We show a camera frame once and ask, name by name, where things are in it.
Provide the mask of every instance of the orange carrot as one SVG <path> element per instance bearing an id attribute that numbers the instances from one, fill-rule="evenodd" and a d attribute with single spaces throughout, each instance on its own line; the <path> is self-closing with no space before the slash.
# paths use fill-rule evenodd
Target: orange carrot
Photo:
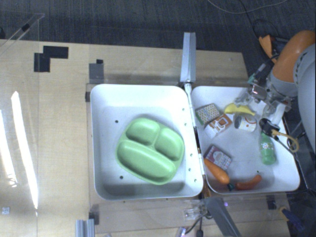
<path id="1" fill-rule="evenodd" d="M 248 182 L 237 182 L 236 183 L 236 189 L 239 191 L 245 191 L 245 190 L 251 190 L 253 189 L 258 183 L 260 183 L 262 180 L 261 175 L 255 175 L 254 178 L 252 178 Z"/>
<path id="2" fill-rule="evenodd" d="M 221 184 L 229 184 L 229 176 L 221 167 L 217 166 L 206 158 L 204 158 L 204 164 Z"/>

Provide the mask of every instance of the small box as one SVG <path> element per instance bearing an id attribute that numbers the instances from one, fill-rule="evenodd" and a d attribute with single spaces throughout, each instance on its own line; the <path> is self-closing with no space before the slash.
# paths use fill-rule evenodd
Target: small box
<path id="1" fill-rule="evenodd" d="M 232 162 L 232 159 L 228 155 L 214 145 L 212 145 L 208 153 L 205 154 L 205 158 L 221 167 L 223 170 L 226 170 Z"/>
<path id="2" fill-rule="evenodd" d="M 206 105 L 196 110 L 196 116 L 202 125 L 210 123 L 220 115 L 214 104 Z"/>

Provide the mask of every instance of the green bottle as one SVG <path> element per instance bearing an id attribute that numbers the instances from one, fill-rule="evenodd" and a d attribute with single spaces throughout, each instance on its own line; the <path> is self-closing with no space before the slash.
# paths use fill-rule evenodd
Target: green bottle
<path id="1" fill-rule="evenodd" d="M 273 146 L 273 142 L 271 138 L 261 133 L 261 140 L 260 140 L 260 152 L 261 152 L 261 160 L 262 163 L 265 165 L 271 165 L 275 163 L 276 157 L 275 157 L 275 148 Z"/>

